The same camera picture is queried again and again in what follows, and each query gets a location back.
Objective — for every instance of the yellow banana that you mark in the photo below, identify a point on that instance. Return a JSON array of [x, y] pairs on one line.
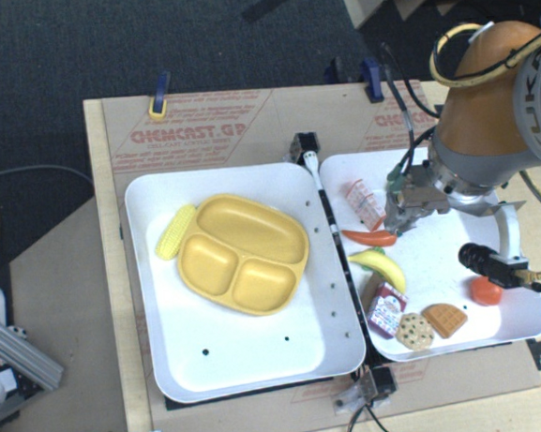
[[385, 263]]

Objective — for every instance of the purple and white carton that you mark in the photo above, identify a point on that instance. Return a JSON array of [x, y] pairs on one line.
[[386, 310]]

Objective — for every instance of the yellow divided plate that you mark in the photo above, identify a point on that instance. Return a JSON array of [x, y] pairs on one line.
[[243, 252]]

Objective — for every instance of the brown waffle piece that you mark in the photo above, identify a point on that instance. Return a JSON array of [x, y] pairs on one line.
[[445, 319]]

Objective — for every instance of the black cylinder on white bracket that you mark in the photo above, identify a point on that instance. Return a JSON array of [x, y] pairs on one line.
[[495, 256]]

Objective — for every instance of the yellow corn cob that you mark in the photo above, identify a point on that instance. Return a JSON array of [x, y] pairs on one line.
[[175, 233]]

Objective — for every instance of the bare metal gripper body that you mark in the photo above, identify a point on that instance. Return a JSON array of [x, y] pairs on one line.
[[426, 194]]

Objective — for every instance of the brown cardboard board red print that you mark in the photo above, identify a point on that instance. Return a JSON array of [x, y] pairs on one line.
[[244, 128]]

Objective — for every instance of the orange round fruit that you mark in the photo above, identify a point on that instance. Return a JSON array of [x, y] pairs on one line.
[[484, 291]]

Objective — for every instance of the clear red-print packet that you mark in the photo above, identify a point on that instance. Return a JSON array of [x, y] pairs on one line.
[[364, 204]]

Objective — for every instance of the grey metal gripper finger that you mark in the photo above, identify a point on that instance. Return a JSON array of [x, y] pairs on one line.
[[392, 221], [407, 224]]

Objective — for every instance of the chocolate chip biscuit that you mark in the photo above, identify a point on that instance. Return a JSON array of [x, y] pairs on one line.
[[414, 331]]

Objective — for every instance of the white plastic tray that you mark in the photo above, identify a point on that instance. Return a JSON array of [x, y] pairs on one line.
[[245, 353], [444, 261]]

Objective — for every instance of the thin black and white rod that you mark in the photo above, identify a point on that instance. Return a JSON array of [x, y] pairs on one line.
[[332, 224]]

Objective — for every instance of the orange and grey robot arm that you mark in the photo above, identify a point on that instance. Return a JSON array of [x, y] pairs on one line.
[[487, 111]]

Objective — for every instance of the orange carrot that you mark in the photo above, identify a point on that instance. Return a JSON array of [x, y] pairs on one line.
[[371, 236]]

